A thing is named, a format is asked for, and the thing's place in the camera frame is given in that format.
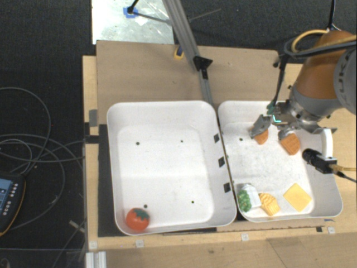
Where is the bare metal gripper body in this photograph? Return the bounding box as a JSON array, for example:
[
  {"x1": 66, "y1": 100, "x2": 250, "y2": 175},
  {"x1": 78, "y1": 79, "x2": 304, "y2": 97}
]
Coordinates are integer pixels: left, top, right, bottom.
[{"x1": 272, "y1": 100, "x2": 337, "y2": 135}]

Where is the orange toy waffle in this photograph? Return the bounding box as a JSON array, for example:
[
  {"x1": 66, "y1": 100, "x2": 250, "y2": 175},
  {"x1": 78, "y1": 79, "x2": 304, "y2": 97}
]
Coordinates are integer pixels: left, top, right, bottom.
[{"x1": 279, "y1": 132, "x2": 302, "y2": 156}]

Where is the small orange toy bread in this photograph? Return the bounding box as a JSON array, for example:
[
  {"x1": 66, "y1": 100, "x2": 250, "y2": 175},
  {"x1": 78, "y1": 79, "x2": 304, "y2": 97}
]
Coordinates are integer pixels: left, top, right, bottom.
[{"x1": 254, "y1": 129, "x2": 269, "y2": 146}]

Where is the white plastic tray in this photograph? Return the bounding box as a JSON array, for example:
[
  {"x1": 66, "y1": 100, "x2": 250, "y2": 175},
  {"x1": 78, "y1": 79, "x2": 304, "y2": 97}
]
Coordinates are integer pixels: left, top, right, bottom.
[
  {"x1": 106, "y1": 100, "x2": 238, "y2": 237},
  {"x1": 217, "y1": 100, "x2": 344, "y2": 224}
]

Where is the yellow cheese slice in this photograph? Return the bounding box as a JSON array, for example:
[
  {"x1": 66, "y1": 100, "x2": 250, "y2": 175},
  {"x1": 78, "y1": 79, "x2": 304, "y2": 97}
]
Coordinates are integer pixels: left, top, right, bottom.
[{"x1": 282, "y1": 183, "x2": 313, "y2": 213}]

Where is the yellow toy muffin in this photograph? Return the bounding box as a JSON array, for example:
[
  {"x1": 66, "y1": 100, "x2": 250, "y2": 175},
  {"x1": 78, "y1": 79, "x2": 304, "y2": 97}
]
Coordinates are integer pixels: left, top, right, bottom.
[{"x1": 258, "y1": 193, "x2": 281, "y2": 217}]

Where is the white packet of green peas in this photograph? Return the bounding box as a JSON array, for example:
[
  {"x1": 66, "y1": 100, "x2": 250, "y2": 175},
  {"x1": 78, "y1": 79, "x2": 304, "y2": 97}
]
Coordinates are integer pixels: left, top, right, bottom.
[{"x1": 237, "y1": 183, "x2": 262, "y2": 213}]

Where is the brown cardboard board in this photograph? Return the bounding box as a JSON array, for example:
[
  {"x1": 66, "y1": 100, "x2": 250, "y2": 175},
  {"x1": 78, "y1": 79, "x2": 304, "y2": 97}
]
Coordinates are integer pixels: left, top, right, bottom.
[{"x1": 95, "y1": 40, "x2": 326, "y2": 233}]

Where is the red toy tomato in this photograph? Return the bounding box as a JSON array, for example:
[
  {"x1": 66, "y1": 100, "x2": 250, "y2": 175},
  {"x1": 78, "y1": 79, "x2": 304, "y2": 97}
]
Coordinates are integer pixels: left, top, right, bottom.
[{"x1": 126, "y1": 207, "x2": 151, "y2": 232}]

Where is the black cylinder on white bracket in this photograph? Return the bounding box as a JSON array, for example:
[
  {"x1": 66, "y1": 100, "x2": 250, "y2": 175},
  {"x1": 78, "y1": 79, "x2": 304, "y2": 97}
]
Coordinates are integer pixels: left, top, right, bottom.
[{"x1": 302, "y1": 127, "x2": 338, "y2": 175}]

